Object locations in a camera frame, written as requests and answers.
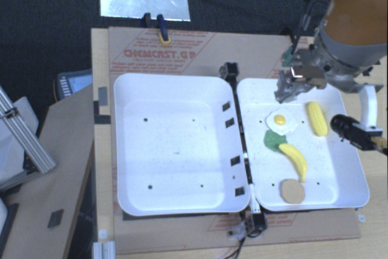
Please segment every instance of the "egg white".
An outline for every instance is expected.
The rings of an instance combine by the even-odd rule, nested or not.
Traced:
[[[285,117],[286,123],[282,125],[275,123],[274,118],[277,115],[282,115]],[[271,114],[269,114],[266,118],[266,124],[271,130],[282,136],[292,132],[298,127],[297,120],[293,117],[291,111],[286,108],[280,108],[271,112]]]

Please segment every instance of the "egg yolk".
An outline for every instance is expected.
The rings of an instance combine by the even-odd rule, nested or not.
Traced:
[[[273,118],[274,122],[280,126],[282,126],[283,124],[286,123],[286,118],[282,115],[276,115],[274,118]]]

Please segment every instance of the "toy fried egg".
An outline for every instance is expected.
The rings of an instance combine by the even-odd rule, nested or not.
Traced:
[[[298,126],[298,122],[293,117],[291,111],[280,108],[272,112],[266,118],[267,126],[279,135],[285,135],[292,132]]]

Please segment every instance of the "black connector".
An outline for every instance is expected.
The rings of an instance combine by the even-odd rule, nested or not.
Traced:
[[[231,82],[232,80],[236,80],[236,77],[239,74],[238,64],[236,62],[226,62],[219,69],[219,77],[226,82]]]
[[[262,232],[267,229],[267,219],[264,213],[253,214],[252,217],[255,230]]]
[[[383,132],[380,130],[366,132],[356,126],[359,123],[349,116],[335,115],[330,122],[330,127],[340,137],[349,140],[353,146],[364,151],[376,150],[376,144],[370,139],[374,136],[381,136]]]

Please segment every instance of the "black carpet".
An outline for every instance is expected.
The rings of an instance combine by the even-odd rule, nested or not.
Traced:
[[[189,0],[192,21],[168,26],[278,34],[296,29],[302,7],[302,0]],[[0,0],[0,12],[0,85],[12,100],[27,96],[38,115],[53,103],[57,74],[90,68],[92,27],[139,26],[100,17],[99,0]]]

